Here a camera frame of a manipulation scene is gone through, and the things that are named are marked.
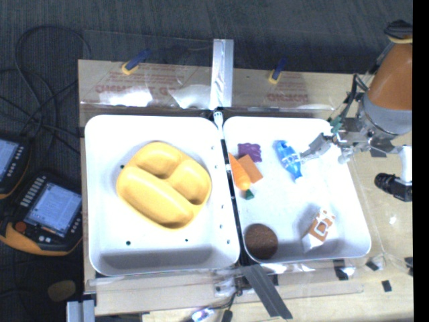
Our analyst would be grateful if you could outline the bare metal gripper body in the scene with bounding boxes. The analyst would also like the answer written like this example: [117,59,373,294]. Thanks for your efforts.
[330,117,404,158]

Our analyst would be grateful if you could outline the blue bottle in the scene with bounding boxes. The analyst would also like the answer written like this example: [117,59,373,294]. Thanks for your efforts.
[274,140,304,184]

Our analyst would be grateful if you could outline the white plastic tray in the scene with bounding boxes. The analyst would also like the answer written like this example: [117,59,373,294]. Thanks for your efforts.
[222,115,373,265]
[84,113,241,277]

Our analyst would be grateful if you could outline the purple grapes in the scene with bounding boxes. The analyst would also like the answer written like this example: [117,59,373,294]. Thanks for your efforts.
[237,142,263,164]

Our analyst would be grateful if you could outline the orange carrot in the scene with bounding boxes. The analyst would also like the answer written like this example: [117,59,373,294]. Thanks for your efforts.
[228,152,255,201]

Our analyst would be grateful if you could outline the white and orange carton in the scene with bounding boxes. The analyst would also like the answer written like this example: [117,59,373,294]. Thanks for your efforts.
[301,206,337,255]

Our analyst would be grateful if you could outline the brown round biscuit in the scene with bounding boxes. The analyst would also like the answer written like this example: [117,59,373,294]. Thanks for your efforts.
[244,223,280,261]

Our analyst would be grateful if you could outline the yellow divided plate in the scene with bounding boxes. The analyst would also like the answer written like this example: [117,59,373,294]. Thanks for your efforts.
[115,140,213,229]

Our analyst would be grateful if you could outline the brown cardboard board red print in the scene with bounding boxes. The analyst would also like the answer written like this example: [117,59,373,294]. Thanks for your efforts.
[77,58,414,316]

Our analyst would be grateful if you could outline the black cylinder on white bracket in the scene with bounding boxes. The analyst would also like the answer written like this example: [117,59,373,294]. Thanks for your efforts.
[374,144,414,203]

